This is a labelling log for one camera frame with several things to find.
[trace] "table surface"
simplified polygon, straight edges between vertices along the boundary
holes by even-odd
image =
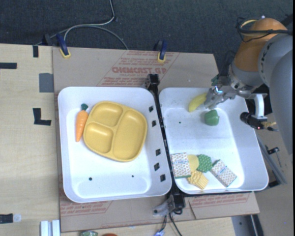
[[[39,223],[59,219],[59,184],[52,92],[39,92],[39,74],[53,73],[52,47],[0,44],[0,62],[17,69],[0,70],[0,214],[20,214],[21,222],[0,224],[0,235],[39,235]],[[33,125],[33,108],[50,126]],[[182,235],[234,236],[230,217],[177,222]],[[96,230],[98,235],[154,235],[160,225]],[[79,232],[61,233],[75,236]],[[172,223],[165,235],[176,236]]]

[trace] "yellow banana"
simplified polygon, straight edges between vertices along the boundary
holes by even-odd
[[[194,97],[189,103],[189,112],[195,111],[197,107],[199,107],[202,103],[204,103],[207,99],[207,93],[200,94]]]

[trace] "toy carrot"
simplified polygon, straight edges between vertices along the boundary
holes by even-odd
[[[75,122],[75,141],[78,142],[84,131],[85,123],[87,122],[87,119],[89,117],[88,113],[86,112],[86,109],[88,108],[87,104],[81,105],[81,110],[77,114],[76,122]]]

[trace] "yellow plate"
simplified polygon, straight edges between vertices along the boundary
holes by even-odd
[[[83,138],[95,153],[128,162],[140,154],[147,131],[147,120],[140,112],[116,102],[102,101],[92,108]]]

